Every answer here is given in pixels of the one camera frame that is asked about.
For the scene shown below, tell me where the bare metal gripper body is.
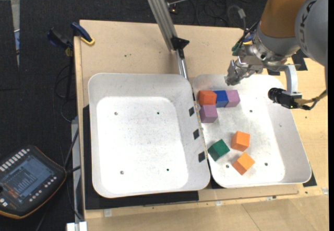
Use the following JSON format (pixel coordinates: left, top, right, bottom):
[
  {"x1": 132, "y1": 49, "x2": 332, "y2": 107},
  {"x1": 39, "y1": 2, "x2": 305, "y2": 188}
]
[{"x1": 235, "y1": 41, "x2": 288, "y2": 73}]

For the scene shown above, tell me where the purple cube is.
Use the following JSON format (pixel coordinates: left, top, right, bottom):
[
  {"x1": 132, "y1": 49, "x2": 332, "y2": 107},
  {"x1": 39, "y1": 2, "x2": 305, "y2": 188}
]
[
  {"x1": 224, "y1": 89, "x2": 241, "y2": 108},
  {"x1": 198, "y1": 104, "x2": 219, "y2": 124}
]

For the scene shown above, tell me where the blue cube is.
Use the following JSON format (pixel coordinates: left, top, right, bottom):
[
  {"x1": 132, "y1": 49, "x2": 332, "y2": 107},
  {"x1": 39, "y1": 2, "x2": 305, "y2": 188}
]
[{"x1": 213, "y1": 90, "x2": 229, "y2": 108}]

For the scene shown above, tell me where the red cube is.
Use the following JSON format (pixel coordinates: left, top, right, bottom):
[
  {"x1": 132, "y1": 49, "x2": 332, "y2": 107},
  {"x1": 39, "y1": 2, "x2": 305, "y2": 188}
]
[{"x1": 198, "y1": 89, "x2": 218, "y2": 107}]

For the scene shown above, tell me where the white plastic tray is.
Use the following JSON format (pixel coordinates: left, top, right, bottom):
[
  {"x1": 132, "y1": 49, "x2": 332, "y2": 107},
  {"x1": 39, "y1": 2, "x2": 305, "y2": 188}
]
[
  {"x1": 192, "y1": 73, "x2": 313, "y2": 189},
  {"x1": 87, "y1": 72, "x2": 211, "y2": 199}
]

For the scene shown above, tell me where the orange cube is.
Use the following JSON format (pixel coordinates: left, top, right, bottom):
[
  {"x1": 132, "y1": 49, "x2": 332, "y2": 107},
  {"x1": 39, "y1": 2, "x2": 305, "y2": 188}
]
[
  {"x1": 231, "y1": 130, "x2": 251, "y2": 152},
  {"x1": 232, "y1": 152, "x2": 256, "y2": 176}
]

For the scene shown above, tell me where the green cube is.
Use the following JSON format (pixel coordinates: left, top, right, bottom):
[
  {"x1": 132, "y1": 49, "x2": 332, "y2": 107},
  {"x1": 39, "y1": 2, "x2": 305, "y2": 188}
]
[{"x1": 207, "y1": 138, "x2": 231, "y2": 162}]

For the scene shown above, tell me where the pale wood board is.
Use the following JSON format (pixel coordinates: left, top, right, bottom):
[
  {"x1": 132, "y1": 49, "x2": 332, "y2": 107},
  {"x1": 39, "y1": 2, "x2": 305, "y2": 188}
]
[{"x1": 78, "y1": 19, "x2": 329, "y2": 220}]

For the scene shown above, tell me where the black cylinder on white bracket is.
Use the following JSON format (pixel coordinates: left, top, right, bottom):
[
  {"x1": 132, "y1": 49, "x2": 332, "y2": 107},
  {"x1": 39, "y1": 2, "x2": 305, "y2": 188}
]
[{"x1": 267, "y1": 64, "x2": 304, "y2": 110}]

